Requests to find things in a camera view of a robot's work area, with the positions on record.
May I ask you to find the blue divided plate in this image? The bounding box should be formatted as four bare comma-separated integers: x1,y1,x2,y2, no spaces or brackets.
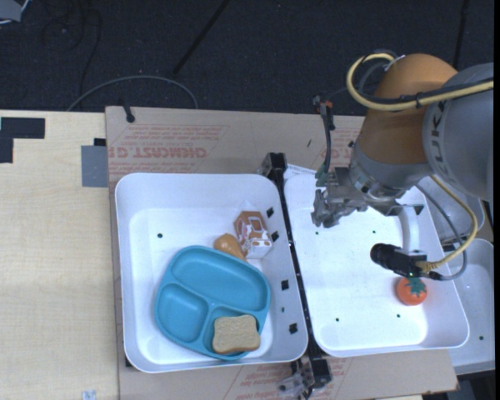
153,244,273,362

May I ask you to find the orange and white carton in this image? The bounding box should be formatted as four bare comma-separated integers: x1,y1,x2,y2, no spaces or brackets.
232,199,274,260

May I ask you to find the white plastic tray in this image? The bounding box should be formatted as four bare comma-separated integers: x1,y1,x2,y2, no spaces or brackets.
282,163,471,358
114,172,310,374

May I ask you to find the black block with thin wires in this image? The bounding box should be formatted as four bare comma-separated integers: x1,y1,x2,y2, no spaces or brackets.
261,152,288,179
290,357,333,392

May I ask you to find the brown cardboard board red print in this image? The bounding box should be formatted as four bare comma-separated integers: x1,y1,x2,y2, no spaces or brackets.
104,105,460,400

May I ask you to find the orange toy tomato green top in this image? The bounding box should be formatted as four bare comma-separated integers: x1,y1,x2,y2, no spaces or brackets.
395,276,429,308

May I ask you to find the black cylinder on white bracket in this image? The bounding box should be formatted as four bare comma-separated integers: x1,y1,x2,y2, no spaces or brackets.
369,203,428,278

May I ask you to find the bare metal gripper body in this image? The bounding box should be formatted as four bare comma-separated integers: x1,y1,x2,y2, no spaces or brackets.
324,166,398,217

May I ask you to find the tan toy chicken drumstick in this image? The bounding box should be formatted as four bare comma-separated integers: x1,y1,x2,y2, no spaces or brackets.
212,232,248,263

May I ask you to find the tan bread slice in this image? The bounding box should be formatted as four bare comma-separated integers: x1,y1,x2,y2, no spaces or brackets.
211,313,263,356

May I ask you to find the thin black rod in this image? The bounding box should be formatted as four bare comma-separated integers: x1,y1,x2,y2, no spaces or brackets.
273,168,320,362

